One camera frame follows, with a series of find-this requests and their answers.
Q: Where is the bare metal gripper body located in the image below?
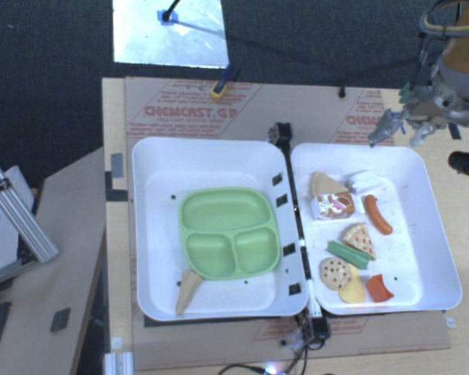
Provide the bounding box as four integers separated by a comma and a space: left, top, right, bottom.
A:
402, 86, 469, 128

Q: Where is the white can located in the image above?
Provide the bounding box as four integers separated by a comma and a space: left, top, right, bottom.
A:
344, 170, 381, 195

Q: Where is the tan bread wedge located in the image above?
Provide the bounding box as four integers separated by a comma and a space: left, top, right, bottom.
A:
310, 171, 350, 198

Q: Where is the orange sausage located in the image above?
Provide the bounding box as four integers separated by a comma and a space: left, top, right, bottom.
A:
363, 194, 394, 236

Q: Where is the orange and white carton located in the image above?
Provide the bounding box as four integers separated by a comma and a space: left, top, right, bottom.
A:
310, 192, 357, 222

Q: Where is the white plastic tray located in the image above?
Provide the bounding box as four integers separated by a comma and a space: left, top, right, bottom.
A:
131, 136, 310, 322
289, 142, 464, 316

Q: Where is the pizza slice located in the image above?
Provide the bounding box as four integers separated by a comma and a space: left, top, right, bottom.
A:
341, 222, 378, 262

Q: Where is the thin black and white rod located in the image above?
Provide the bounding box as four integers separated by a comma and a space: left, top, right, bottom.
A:
279, 141, 320, 316

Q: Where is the green celery stick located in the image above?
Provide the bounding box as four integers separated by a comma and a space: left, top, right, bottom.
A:
327, 240, 371, 270

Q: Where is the tan chocolate chip biscuit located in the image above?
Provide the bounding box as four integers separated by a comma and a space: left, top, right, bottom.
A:
319, 256, 353, 291

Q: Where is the orange-red curved piece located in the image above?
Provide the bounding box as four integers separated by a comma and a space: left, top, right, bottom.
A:
365, 273, 395, 303

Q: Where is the yellow round slice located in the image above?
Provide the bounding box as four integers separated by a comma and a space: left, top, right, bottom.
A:
338, 265, 367, 305

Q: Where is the brown cardboard board red print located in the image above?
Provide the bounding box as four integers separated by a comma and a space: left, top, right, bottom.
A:
124, 77, 453, 371

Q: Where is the green divided plate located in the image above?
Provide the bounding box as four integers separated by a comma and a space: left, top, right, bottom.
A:
177, 186, 281, 281

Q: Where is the tan ice cream cone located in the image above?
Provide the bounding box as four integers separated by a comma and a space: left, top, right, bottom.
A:
174, 269, 204, 316

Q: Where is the black cylinder on white bracket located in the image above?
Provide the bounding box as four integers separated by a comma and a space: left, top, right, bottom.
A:
447, 122, 469, 182

